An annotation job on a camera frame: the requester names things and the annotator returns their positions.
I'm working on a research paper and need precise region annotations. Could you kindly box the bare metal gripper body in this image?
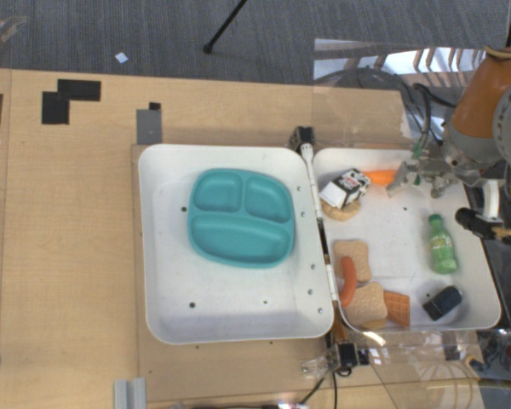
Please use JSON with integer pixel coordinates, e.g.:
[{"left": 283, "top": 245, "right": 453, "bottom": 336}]
[{"left": 416, "top": 150, "right": 485, "bottom": 187}]

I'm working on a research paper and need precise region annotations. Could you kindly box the orange sausage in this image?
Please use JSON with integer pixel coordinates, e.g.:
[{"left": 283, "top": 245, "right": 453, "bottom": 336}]
[{"left": 338, "top": 256, "right": 359, "bottom": 308}]

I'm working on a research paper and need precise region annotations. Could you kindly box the black block with thin wires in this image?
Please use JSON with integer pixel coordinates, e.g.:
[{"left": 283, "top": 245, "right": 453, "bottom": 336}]
[
  {"left": 334, "top": 342, "right": 370, "bottom": 377},
  {"left": 290, "top": 125, "right": 317, "bottom": 150}
]

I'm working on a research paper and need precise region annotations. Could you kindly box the teal divided plate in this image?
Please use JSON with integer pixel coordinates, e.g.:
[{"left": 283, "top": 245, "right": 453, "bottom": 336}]
[{"left": 187, "top": 168, "right": 296, "bottom": 270}]

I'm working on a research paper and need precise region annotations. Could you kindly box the black cylinder on white bracket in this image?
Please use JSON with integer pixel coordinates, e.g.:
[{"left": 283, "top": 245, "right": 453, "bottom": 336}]
[{"left": 454, "top": 180, "right": 508, "bottom": 241}]

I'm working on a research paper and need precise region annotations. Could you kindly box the tan bread slice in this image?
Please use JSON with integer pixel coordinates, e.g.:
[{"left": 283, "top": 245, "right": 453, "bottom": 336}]
[
  {"left": 333, "top": 239, "right": 373, "bottom": 283},
  {"left": 344, "top": 281, "right": 389, "bottom": 331}
]

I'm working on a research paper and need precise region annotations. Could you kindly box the orange carrot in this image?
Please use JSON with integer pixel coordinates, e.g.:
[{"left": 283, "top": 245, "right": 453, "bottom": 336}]
[{"left": 361, "top": 168, "right": 399, "bottom": 186}]

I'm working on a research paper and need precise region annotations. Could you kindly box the dark blue carton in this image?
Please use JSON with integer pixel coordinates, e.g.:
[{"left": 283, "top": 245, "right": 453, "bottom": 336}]
[{"left": 422, "top": 285, "right": 464, "bottom": 322}]

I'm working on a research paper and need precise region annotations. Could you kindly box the orange waffle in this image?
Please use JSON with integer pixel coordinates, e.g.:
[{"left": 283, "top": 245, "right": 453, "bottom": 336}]
[{"left": 382, "top": 290, "right": 411, "bottom": 327}]

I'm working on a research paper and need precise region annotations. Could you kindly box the black and white milk carton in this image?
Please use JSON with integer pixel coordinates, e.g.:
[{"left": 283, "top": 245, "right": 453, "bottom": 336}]
[{"left": 319, "top": 168, "right": 372, "bottom": 210}]

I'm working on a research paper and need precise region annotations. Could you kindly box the tan round biscuit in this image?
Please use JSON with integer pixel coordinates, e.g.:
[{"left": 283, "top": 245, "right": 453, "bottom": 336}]
[{"left": 321, "top": 199, "right": 363, "bottom": 222}]

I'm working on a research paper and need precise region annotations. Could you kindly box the thin black and white rod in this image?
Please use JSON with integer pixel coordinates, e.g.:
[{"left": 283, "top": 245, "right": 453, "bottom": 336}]
[{"left": 300, "top": 142, "right": 340, "bottom": 341}]

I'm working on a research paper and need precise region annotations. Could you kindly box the green plastic bottle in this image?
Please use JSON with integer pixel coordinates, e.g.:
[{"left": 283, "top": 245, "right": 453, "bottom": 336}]
[{"left": 427, "top": 213, "right": 459, "bottom": 275}]

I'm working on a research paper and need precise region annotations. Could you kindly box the white plastic tray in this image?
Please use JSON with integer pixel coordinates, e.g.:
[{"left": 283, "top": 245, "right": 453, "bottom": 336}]
[
  {"left": 313, "top": 147, "right": 503, "bottom": 332},
  {"left": 137, "top": 143, "right": 336, "bottom": 346}
]

